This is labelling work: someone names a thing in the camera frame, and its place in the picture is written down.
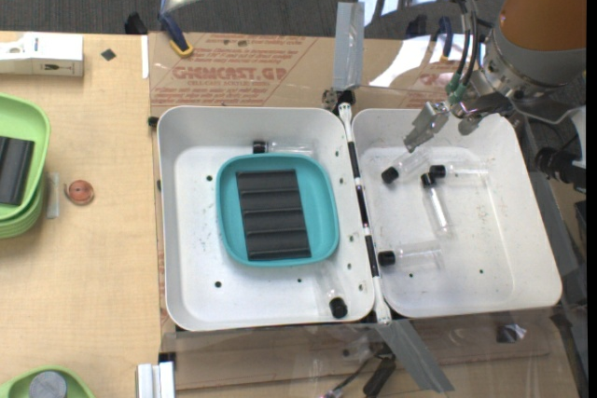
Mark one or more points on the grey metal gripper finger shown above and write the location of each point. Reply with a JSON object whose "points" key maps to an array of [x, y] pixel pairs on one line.
{"points": [[426, 126], [470, 125]]}

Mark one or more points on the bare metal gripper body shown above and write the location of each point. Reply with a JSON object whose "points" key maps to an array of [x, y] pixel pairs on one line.
{"points": [[501, 81]]}

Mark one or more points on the clear plastic bottle black cap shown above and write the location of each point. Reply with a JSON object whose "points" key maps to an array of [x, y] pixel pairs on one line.
{"points": [[337, 307], [438, 209], [437, 171], [386, 257], [259, 147], [390, 174]]}

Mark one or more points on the thin black and white rod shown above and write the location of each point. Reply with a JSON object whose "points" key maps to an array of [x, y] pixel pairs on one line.
{"points": [[358, 182]]}

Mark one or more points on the teal plate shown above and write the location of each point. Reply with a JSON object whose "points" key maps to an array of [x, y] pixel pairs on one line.
{"points": [[322, 205]]}

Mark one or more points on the white plastic tray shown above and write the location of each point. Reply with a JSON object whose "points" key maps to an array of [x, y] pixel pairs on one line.
{"points": [[196, 223], [490, 256]]}

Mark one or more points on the brown cardboard board red print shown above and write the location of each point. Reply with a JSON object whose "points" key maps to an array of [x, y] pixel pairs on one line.
{"points": [[280, 70]]}

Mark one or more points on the black ribbed insert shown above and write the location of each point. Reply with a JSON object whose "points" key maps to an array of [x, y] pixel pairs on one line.
{"points": [[273, 214], [14, 172]]}

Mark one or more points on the orange round disc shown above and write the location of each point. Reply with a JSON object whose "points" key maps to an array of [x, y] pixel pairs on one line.
{"points": [[79, 192]]}

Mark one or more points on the small clear plastic tube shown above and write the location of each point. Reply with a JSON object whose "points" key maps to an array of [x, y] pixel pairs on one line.
{"points": [[53, 200]]}

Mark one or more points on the white cardboard box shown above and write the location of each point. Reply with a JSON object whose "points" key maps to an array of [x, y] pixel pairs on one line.
{"points": [[42, 53]]}

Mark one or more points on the green plate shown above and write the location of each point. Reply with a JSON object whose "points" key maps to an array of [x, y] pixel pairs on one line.
{"points": [[25, 121], [23, 228], [79, 384]]}

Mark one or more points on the grey round can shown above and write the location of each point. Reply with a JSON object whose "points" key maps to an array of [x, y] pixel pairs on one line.
{"points": [[47, 387]]}

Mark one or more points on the black cylinder on white bracket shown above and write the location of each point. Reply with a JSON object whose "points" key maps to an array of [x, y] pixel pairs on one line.
{"points": [[557, 163]]}

